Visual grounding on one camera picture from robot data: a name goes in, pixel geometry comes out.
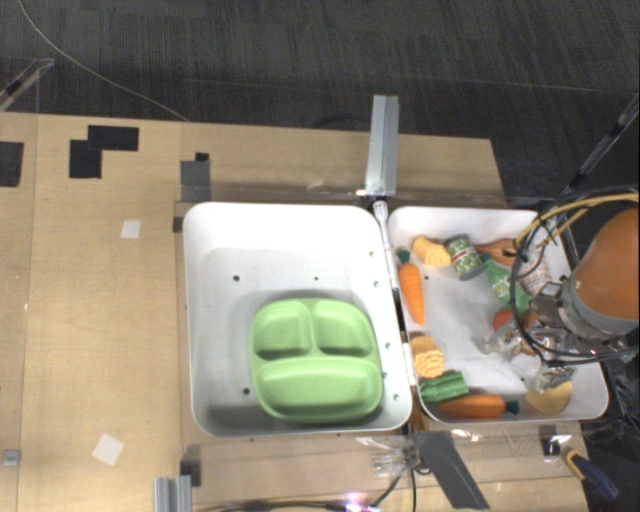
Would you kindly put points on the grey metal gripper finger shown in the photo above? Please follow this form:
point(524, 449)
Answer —
point(542, 381)
point(563, 375)

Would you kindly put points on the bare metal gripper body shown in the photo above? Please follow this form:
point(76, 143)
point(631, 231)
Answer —
point(557, 345)

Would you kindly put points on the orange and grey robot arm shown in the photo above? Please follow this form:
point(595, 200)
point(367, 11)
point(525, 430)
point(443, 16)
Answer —
point(612, 265)

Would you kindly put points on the tan round biscuit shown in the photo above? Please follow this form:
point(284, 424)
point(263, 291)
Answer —
point(550, 400)

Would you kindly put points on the clear plastic bottle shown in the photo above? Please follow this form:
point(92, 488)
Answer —
point(502, 342)

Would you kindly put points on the small orange carrot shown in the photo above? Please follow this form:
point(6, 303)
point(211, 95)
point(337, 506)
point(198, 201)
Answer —
point(502, 318)

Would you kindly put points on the white and pink can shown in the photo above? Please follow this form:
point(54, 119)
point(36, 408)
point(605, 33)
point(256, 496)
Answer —
point(535, 275)

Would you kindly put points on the orange carrot with green top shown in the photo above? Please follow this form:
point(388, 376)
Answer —
point(472, 406)
point(412, 290)

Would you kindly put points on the green bottle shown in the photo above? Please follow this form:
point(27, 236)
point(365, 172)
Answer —
point(500, 282)

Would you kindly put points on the white plastic tray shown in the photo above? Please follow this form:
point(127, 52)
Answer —
point(460, 330)
point(225, 325)

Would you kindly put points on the green asparagus bundle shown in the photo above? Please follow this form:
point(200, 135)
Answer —
point(442, 388)

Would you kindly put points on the brown toy sausage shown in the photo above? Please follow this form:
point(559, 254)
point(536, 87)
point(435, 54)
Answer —
point(492, 248)

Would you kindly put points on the yellow corn piece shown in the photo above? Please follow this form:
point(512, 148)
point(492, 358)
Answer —
point(427, 357)
point(432, 252)

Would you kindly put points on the green and white can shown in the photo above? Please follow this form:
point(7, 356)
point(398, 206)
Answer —
point(465, 260)

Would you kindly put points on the green divided plate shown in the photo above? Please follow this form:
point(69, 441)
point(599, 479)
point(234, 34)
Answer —
point(315, 385)

